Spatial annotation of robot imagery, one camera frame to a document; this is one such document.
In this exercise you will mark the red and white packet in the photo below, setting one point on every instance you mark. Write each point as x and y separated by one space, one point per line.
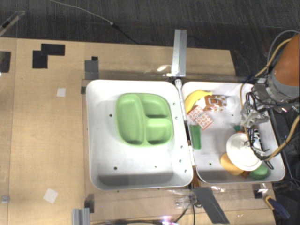
201 118

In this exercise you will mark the green rectangular block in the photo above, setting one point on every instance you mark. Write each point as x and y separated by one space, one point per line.
196 137

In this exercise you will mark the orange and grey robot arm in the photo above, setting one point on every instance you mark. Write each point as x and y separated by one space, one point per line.
287 62

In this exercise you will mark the green divided plate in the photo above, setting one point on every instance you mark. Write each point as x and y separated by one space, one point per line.
131 118

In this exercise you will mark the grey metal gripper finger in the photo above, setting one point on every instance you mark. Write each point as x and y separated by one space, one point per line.
260 119
246 115

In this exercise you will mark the yellow banana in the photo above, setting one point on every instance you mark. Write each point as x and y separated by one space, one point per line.
190 100

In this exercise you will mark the thin black and white rod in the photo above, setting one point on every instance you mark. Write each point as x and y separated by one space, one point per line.
182 104

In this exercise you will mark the orange carrot with green top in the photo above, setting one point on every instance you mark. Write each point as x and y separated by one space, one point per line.
239 129

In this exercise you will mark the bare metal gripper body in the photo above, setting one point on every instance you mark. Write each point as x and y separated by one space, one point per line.
260 93

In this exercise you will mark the white plastic tray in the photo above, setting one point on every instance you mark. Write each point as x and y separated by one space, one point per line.
140 163
220 137

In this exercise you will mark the yellow-orange round bread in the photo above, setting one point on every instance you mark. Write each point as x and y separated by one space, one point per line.
228 165

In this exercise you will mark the green round disc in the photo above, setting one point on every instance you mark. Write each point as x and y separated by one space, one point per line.
259 173

